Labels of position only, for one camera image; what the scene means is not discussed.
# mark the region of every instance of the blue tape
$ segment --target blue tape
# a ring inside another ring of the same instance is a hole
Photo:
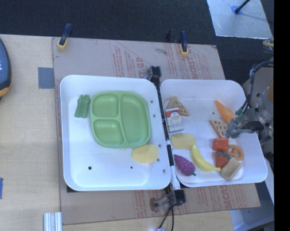
[[[230,8],[231,8],[231,11],[232,11],[233,13],[235,13],[235,14],[240,14],[240,13],[242,13],[242,10],[239,10],[238,13],[235,12],[235,10],[236,10],[238,7],[239,7],[239,6],[231,6]]]
[[[2,181],[3,181],[4,179],[1,177],[0,178],[0,199],[2,199],[2,187],[3,187],[3,183],[2,183]]]
[[[53,89],[54,88],[53,68],[49,68],[49,67],[38,68],[38,85],[39,85],[39,89]]]

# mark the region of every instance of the green divided plate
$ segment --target green divided plate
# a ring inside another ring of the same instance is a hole
[[[95,139],[105,147],[135,148],[151,136],[145,100],[126,91],[101,92],[90,102],[91,128]]]

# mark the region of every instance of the wooden table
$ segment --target wooden table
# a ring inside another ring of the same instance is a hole
[[[13,85],[0,101],[0,231],[42,231],[43,214],[61,211],[54,89],[38,68],[53,68],[51,37],[0,35]],[[154,231],[163,217],[65,225],[64,231]],[[171,215],[164,227],[171,229]],[[175,216],[174,230],[233,230],[229,211]]]

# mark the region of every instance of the toy red pepper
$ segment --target toy red pepper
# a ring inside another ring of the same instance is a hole
[[[216,138],[212,142],[212,149],[217,152],[226,152],[229,150],[229,140],[227,138]]]
[[[225,152],[216,152],[215,153],[215,166],[216,167],[224,167],[226,163],[230,160],[230,156],[227,155]]]

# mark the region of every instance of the cardboard sheet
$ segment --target cardboard sheet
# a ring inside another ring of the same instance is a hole
[[[163,197],[164,190],[75,192],[67,187],[63,178],[60,82],[72,74],[143,78],[150,66],[161,67],[161,81],[225,79],[216,47],[188,45],[189,53],[183,57],[175,43],[69,38],[61,50],[57,41],[52,39],[63,224],[164,216],[164,211],[154,212],[150,207],[150,200]],[[186,202],[174,209],[175,215],[260,206],[255,184],[183,191]]]

